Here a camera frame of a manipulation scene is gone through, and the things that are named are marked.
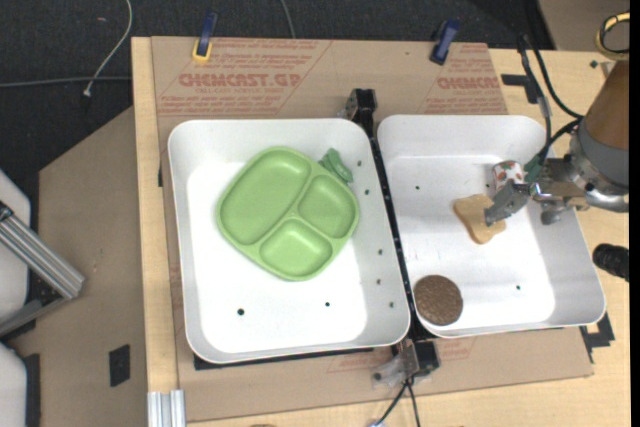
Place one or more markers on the tan bread slice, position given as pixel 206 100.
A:
pixel 472 215

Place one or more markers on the brown round biscuit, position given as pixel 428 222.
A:
pixel 438 300

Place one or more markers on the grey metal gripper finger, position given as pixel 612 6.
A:
pixel 550 215
pixel 504 205

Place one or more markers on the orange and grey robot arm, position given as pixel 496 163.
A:
pixel 607 115

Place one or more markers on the white plastic tray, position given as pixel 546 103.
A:
pixel 280 320
pixel 500 275

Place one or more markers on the green broccoli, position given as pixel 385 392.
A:
pixel 336 164

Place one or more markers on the brown cardboard board, red print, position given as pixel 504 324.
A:
pixel 300 75

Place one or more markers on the thin black and white rod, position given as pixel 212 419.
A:
pixel 392 230

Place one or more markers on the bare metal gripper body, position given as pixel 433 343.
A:
pixel 562 185

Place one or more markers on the white can with red print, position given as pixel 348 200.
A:
pixel 507 172

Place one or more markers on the green divided plate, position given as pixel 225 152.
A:
pixel 265 200

